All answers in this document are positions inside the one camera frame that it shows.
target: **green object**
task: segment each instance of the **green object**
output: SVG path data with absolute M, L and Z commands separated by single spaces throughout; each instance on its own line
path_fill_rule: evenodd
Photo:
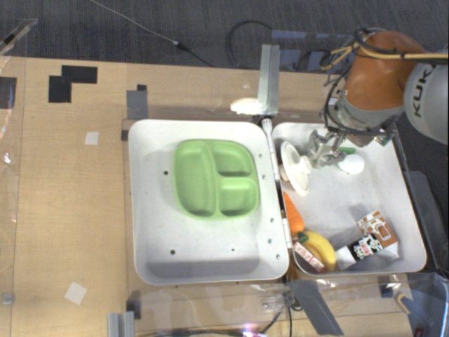
M 297 238 L 298 238 L 298 241 L 300 242 L 300 244 L 303 244 L 304 242 L 306 242 L 309 239 L 308 236 L 302 232 L 297 233 Z
M 338 148 L 341 152 L 346 152 L 347 154 L 355 154 L 356 149 L 354 147 L 339 147 Z
M 175 151 L 173 171 L 176 200 L 189 216 L 243 217 L 259 206 L 254 160 L 239 143 L 184 141 Z

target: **white sticker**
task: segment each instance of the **white sticker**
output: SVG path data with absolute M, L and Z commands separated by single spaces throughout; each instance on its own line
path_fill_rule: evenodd
M 87 132 L 86 141 L 84 145 L 98 145 L 99 132 Z
M 82 285 L 77 284 L 76 282 L 72 282 L 64 297 L 67 300 L 80 305 L 81 302 L 83 302 L 83 298 L 86 295 L 86 292 L 87 288 L 82 287 Z

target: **carrot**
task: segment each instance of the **carrot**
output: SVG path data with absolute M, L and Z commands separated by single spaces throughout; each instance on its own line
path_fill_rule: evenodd
M 298 232 L 302 232 L 305 229 L 304 220 L 286 192 L 283 193 L 283 200 L 286 204 L 286 213 L 291 234 L 293 237 L 296 237 Z

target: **banana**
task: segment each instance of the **banana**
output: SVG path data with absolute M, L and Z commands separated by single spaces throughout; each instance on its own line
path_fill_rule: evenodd
M 333 271 L 335 269 L 336 258 L 335 258 L 335 250 L 330 244 L 330 242 L 319 233 L 315 231 L 304 231 L 303 232 L 309 239 L 304 242 L 302 245 L 308 249 L 315 249 L 319 253 L 318 256 L 315 256 L 312 251 L 311 254 L 314 255 L 317 259 L 319 259 L 326 267 L 327 271 Z

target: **wooden table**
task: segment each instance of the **wooden table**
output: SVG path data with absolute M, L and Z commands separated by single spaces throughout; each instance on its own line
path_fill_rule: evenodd
M 72 84 L 70 104 L 48 103 L 48 77 L 61 75 L 62 65 L 98 67 L 98 82 Z M 19 84 L 25 84 L 25 111 L 13 337 L 106 336 L 107 314 L 126 308 L 128 279 L 134 273 L 127 268 L 126 166 L 121 141 L 126 91 L 135 90 L 138 84 L 147 85 L 150 117 L 213 119 L 219 114 L 221 119 L 235 119 L 228 110 L 230 102 L 256 97 L 258 79 L 258 71 L 26 59 L 26 80 L 18 79 Z M 314 74 L 281 73 L 280 110 L 288 112 L 284 116 L 300 114 L 303 121 L 316 119 L 326 97 L 323 79 Z M 85 145 L 89 131 L 99 133 L 98 145 Z M 87 288 L 80 305 L 65 298 L 72 282 Z M 142 286 L 144 295 L 156 299 L 156 304 L 166 304 L 172 313 L 166 318 L 172 326 L 190 323 L 189 314 L 201 314 L 201 309 L 184 313 L 182 309 L 195 306 L 194 297 L 208 298 L 207 288 L 190 289 L 192 296 L 184 290 L 184 298 L 177 304 L 173 299 L 163 300 L 167 293 L 174 296 L 173 290 Z M 238 312 L 239 298 L 245 298 L 241 292 L 249 293 L 253 287 L 215 288 L 228 296 L 222 302 L 224 308 Z M 335 295 L 333 303 L 347 336 L 410 335 L 408 319 L 393 299 L 360 294 L 363 289 L 355 285 L 349 290 L 344 296 Z M 366 303 L 373 304 L 370 315 L 362 308 Z M 203 325 L 218 324 L 220 318 L 213 313 L 203 310 L 203 314 L 192 318 Z M 254 322 L 265 323 L 271 318 L 260 316 Z M 293 318 L 294 336 L 315 335 L 303 312 L 295 312 Z M 155 319 L 158 317 L 153 315 L 151 323 L 156 323 Z M 270 336 L 288 335 L 286 316 L 279 321 L 270 329 Z M 145 322 L 136 322 L 139 324 L 144 331 Z

